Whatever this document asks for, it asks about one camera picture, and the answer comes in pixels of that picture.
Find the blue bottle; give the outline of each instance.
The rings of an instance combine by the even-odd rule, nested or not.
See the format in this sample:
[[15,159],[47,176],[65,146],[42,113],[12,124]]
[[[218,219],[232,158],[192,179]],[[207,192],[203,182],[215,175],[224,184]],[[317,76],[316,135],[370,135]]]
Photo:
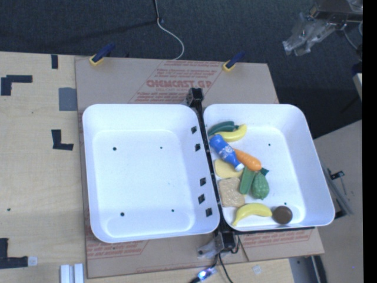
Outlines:
[[234,169],[239,172],[244,168],[244,165],[240,163],[236,157],[236,152],[219,134],[213,136],[210,140],[210,146],[216,151],[216,153],[227,163],[234,166]]

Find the cardboard sheet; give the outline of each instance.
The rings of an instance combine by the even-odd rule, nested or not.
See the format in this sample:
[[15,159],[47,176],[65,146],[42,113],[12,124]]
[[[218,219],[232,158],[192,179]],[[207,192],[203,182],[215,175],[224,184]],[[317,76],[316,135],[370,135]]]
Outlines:
[[[208,266],[197,248],[212,234],[108,244],[91,232],[85,172],[82,114],[97,103],[184,103],[191,87],[203,89],[203,107],[214,103],[278,103],[267,64],[237,63],[227,73],[221,62],[106,58],[96,67],[75,59],[85,241],[89,278]],[[312,255],[323,252],[317,229],[241,236],[237,254],[225,263]]]

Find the carrot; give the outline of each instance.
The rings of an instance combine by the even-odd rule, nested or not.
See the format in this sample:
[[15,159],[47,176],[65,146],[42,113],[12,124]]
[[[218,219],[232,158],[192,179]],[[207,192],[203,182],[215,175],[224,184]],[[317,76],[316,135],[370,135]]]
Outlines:
[[262,168],[262,164],[259,161],[259,159],[255,158],[254,156],[251,156],[250,154],[247,154],[244,151],[234,149],[234,152],[236,152],[237,159],[240,163],[243,163],[245,167],[249,168],[251,171],[259,171]]

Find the table surface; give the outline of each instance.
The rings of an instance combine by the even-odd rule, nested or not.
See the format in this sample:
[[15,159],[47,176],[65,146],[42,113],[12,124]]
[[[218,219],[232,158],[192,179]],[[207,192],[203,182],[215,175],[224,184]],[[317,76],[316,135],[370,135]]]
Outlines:
[[[0,76],[32,75],[0,96],[0,238],[8,256],[35,256],[37,266],[1,269],[0,282],[59,282],[59,266],[85,266],[84,215],[77,111],[59,111],[58,89],[75,88],[74,56],[0,52]],[[52,149],[52,129],[72,151]],[[224,271],[207,282],[227,282]],[[292,283],[288,259],[226,265],[234,282]],[[135,274],[86,282],[190,282],[201,268]]]

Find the yellow banana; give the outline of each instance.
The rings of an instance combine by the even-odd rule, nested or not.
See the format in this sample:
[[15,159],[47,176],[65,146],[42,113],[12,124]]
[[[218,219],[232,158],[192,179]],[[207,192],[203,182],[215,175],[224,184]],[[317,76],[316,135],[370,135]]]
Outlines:
[[236,226],[239,220],[245,217],[248,217],[250,215],[271,217],[272,211],[268,206],[262,203],[248,203],[238,208],[236,212],[236,218],[233,221],[232,225]]
[[245,124],[240,125],[237,130],[235,131],[221,131],[215,134],[219,134],[223,137],[226,142],[235,142],[236,140],[240,140],[242,137],[245,136],[247,131],[247,126]]

